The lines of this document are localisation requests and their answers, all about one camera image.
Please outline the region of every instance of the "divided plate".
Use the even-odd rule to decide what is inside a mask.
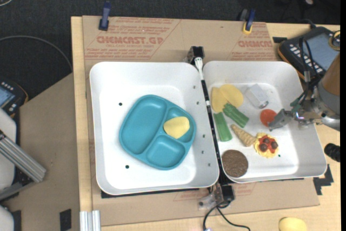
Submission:
[[[175,139],[164,131],[163,124],[184,116],[189,130]],[[194,119],[182,108],[156,96],[142,96],[127,114],[119,133],[121,146],[133,157],[163,170],[174,169],[186,157],[196,135]]]

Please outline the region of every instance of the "clamp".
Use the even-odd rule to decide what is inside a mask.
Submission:
[[[109,13],[110,13],[110,2],[106,1],[103,5],[103,12],[102,12],[102,18],[99,21],[98,29],[102,31],[108,30],[108,24],[109,24]]]
[[[255,19],[255,9],[251,9],[249,12],[247,9],[244,9],[241,13],[240,20],[245,21],[243,25],[243,33],[246,35],[251,34],[252,24]]]

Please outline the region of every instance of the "electronic device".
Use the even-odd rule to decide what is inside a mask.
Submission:
[[[312,35],[310,34],[307,39],[319,38],[320,36],[325,37],[325,35],[326,31],[320,29],[320,31],[317,30],[317,32],[314,32]],[[339,31],[332,34],[330,42],[330,48],[340,48]],[[316,57],[321,56],[322,53],[324,53],[323,50],[317,52]],[[321,78],[316,79],[316,82],[312,82],[309,78],[306,78],[306,71],[304,72],[307,88],[290,104],[291,110],[282,109],[275,116],[274,120],[269,123],[270,130],[288,124],[293,118],[298,122],[299,127],[301,128],[306,128],[309,124],[316,123],[324,124],[340,131],[340,52],[335,51],[335,53],[336,57],[332,59],[330,65],[320,62],[321,66],[323,65],[324,67],[328,67],[328,69],[324,72],[324,75]],[[291,55],[290,58],[292,61],[296,56]]]
[[[14,116],[18,108],[28,101],[28,94],[17,83],[0,76],[0,108]]]
[[[325,27],[316,27],[305,35],[283,41],[278,54],[297,70],[300,78],[305,79],[304,72],[308,71],[310,78],[314,79],[324,76],[339,50],[340,32],[337,34]]]

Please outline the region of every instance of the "black cable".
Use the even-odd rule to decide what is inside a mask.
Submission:
[[[205,226],[205,223],[206,223],[206,221],[207,221],[207,217],[210,215],[210,213],[211,213],[214,209],[216,209],[216,207],[217,207],[217,205],[214,206],[214,207],[212,207],[212,208],[209,210],[209,212],[207,212],[207,214],[204,216],[204,219],[203,219],[203,231],[205,231],[205,230],[207,229],[207,227]]]
[[[40,42],[43,42],[43,43],[46,43],[48,45],[50,45],[51,47],[55,48],[57,51],[59,51],[59,53],[65,58],[65,60],[67,61],[71,71],[73,71],[73,67],[72,67],[72,64],[70,63],[69,59],[67,58],[67,56],[64,54],[64,52],[62,52],[60,50],[59,47],[57,47],[56,45],[46,41],[45,39],[42,39],[42,38],[37,38],[37,37],[32,37],[32,36],[25,36],[25,35],[18,35],[18,36],[9,36],[9,37],[4,37],[4,38],[0,38],[0,42],[2,41],[5,41],[6,39],[15,39],[15,38],[28,38],[28,39],[34,39],[34,40],[37,40],[37,41],[40,41]]]
[[[310,46],[309,46],[309,44],[308,44],[308,42],[307,42],[306,40],[304,40],[304,42],[305,42],[305,44],[307,45],[307,49],[308,49],[309,57],[310,57],[310,60],[311,60],[311,64],[313,65],[312,68],[313,68],[314,72],[316,73],[316,75],[317,75],[318,77],[321,77],[321,75],[317,72],[316,63],[315,63],[315,61],[314,61],[314,59],[313,59],[313,57],[312,57],[312,53],[311,53]]]
[[[248,231],[251,231],[249,227],[247,227],[247,226],[245,226],[245,225],[237,225],[237,224],[234,224],[234,223],[230,222],[230,221],[224,216],[224,214],[221,212],[220,209],[224,209],[224,208],[228,207],[230,204],[231,204],[231,202],[228,201],[228,203],[225,204],[225,205],[222,205],[222,206],[221,206],[221,205],[218,204],[218,205],[215,205],[214,207],[212,207],[212,208],[209,210],[209,212],[207,212],[207,214],[205,215],[205,217],[204,217],[204,219],[203,219],[203,231],[206,231],[206,229],[207,229],[205,223],[206,223],[206,221],[207,221],[208,216],[209,216],[210,213],[211,213],[213,210],[215,210],[215,209],[218,210],[218,212],[220,213],[220,215],[221,215],[221,216],[226,220],[226,222],[229,223],[230,225],[233,225],[233,226],[235,226],[235,227],[245,228],[245,229],[247,229]]]
[[[245,225],[236,225],[235,223],[230,222],[225,216],[224,214],[220,211],[220,209],[218,207],[216,207],[216,209],[218,210],[218,212],[220,213],[220,215],[222,215],[222,217],[226,220],[226,222],[228,222],[230,225],[233,225],[235,227],[240,227],[240,228],[245,228],[248,231],[251,231],[251,229]]]
[[[316,28],[316,24],[315,24],[315,23],[313,23],[313,22],[312,22],[310,19],[308,19],[308,18],[303,18],[303,19],[301,19],[301,20],[299,20],[299,21],[298,21],[298,23],[304,23],[304,22],[309,23],[309,24],[310,24],[311,29]]]
[[[214,191],[214,186],[211,186],[208,188],[209,194],[211,194]]]
[[[290,2],[288,4],[286,4],[286,7],[284,8],[281,17],[280,17],[280,22],[284,22],[284,20],[288,19],[288,18],[284,18],[284,15],[286,14],[288,8],[290,8],[290,5],[292,4],[292,0],[290,0]]]
[[[305,61],[305,58],[304,58],[304,50],[303,50],[303,41],[304,41],[304,38],[301,37],[299,38],[299,41],[298,41],[298,45],[299,45],[299,49],[300,49],[300,54],[301,54],[301,60],[302,60],[302,63],[303,63],[303,66],[304,66],[304,75],[305,75],[305,72],[308,72],[309,69],[308,69],[308,65]],[[299,104],[301,104],[307,97],[308,93],[309,93],[309,89],[310,89],[310,86],[309,86],[309,80],[305,79],[305,83],[306,83],[306,89],[305,91],[303,92],[303,94],[299,97],[302,99],[299,100]]]

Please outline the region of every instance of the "toy food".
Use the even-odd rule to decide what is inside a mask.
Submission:
[[[220,113],[214,114],[214,119],[215,119],[216,129],[217,129],[217,133],[218,133],[220,141],[222,142],[230,141],[232,139],[232,134],[227,126],[223,113],[220,112]]]
[[[254,84],[249,87],[245,95],[250,100],[253,106],[259,109],[263,109],[265,106],[269,104],[268,97],[264,90],[258,85]]]
[[[279,221],[280,231],[307,231],[307,225],[296,217],[284,217]]]
[[[187,117],[177,116],[171,118],[163,124],[163,130],[173,138],[180,138],[190,129],[190,122]]]
[[[232,177],[243,176],[249,167],[246,156],[238,150],[226,150],[221,157],[224,171]]]
[[[276,115],[277,113],[275,111],[271,109],[265,109],[261,112],[259,119],[261,120],[264,126],[268,127],[268,123],[272,122]]]
[[[234,120],[240,127],[244,128],[249,118],[240,112],[234,105],[227,103],[223,108],[223,112],[227,117]]]
[[[237,125],[231,125],[232,130],[237,135],[237,137],[244,143],[246,147],[253,145],[257,138],[246,132],[245,130],[239,128]]]
[[[234,85],[225,84],[220,87],[220,91],[223,96],[236,108],[239,108],[244,101],[244,96],[242,92],[237,89]]]
[[[222,94],[220,88],[213,87],[211,90],[211,107],[219,113],[222,112],[223,107],[227,104],[227,99]]]
[[[272,136],[266,133],[258,133],[255,149],[258,154],[266,158],[273,158],[279,151],[278,144]]]

